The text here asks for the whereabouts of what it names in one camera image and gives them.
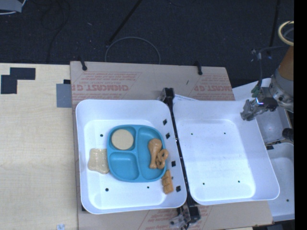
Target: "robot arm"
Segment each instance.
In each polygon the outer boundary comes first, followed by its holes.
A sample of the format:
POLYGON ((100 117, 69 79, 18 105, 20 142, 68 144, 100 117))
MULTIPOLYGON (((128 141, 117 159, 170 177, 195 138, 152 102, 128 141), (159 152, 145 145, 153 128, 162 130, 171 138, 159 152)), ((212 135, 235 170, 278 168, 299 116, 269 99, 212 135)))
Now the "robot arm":
POLYGON ((271 76, 269 87, 261 87, 260 82, 260 84, 252 90, 255 99, 252 101, 246 100, 243 112, 241 112, 243 120, 253 120, 257 115, 268 110, 274 111, 277 106, 289 112, 294 112, 294 44, 285 40, 281 35, 281 29, 286 23, 279 27, 278 34, 282 41, 290 46, 279 67, 271 76))

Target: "cardboard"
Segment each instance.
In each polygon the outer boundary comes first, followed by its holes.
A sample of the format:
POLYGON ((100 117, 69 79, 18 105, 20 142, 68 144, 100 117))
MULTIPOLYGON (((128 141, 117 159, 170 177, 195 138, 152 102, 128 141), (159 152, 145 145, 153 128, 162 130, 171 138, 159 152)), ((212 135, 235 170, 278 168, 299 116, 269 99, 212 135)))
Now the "cardboard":
MULTIPOLYGON (((76 183, 79 229, 95 230, 171 229, 170 219, 177 209, 142 210, 124 213, 93 215, 82 210, 76 105, 85 99, 154 100, 163 88, 174 88, 175 94, 197 100, 235 100, 227 71, 223 67, 202 67, 198 75, 195 66, 169 66, 85 62, 71 62, 71 96, 74 126, 76 183)), ((267 201, 198 206, 201 219, 189 226, 191 230, 230 229, 270 225, 272 215, 267 201)))

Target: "food item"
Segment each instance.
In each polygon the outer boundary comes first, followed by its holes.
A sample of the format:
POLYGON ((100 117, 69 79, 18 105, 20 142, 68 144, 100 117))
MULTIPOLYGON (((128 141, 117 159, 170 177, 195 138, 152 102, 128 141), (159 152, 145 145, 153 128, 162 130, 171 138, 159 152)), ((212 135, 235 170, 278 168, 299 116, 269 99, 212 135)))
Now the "food item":
POLYGON ((109 172, 109 165, 107 162, 106 149, 91 149, 87 167, 91 171, 107 174, 109 172))
POLYGON ((132 147, 134 138, 128 130, 118 129, 113 133, 111 142, 115 148, 119 150, 127 150, 132 147))
POLYGON ((157 138, 153 138, 148 142, 148 149, 151 155, 151 161, 149 164, 149 168, 151 169, 157 168, 155 160, 161 148, 162 148, 162 141, 157 138))
POLYGON ((168 151, 166 149, 162 149, 161 151, 158 152, 157 158, 155 160, 155 163, 157 165, 158 169, 163 169, 165 166, 165 160, 168 157, 168 151))
POLYGON ((173 192, 174 187, 170 170, 167 170, 161 179, 164 193, 169 194, 173 192))

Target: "round cookie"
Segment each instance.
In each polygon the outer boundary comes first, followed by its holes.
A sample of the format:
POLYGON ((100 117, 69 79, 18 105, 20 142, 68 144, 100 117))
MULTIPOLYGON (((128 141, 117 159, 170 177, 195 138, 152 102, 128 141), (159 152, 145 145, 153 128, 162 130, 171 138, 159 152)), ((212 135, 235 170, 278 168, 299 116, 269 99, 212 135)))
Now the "round cookie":
POLYGON ((113 146, 117 149, 127 150, 132 147, 134 138, 126 129, 118 129, 113 133, 111 141, 113 146))

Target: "blue plate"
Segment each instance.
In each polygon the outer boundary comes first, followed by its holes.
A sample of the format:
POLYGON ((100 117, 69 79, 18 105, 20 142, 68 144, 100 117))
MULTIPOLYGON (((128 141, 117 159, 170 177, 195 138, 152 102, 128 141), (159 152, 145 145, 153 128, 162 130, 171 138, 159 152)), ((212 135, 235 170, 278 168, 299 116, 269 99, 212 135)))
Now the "blue plate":
POLYGON ((106 146, 108 165, 113 176, 125 182, 153 182, 160 179, 166 171, 166 165, 163 169, 149 168, 151 155, 147 146, 153 138, 160 139, 162 149, 165 149, 163 137, 155 128, 144 125, 114 127, 109 133, 106 146), (119 129, 129 131, 134 138, 133 145, 127 150, 119 150, 112 144, 111 137, 119 129))

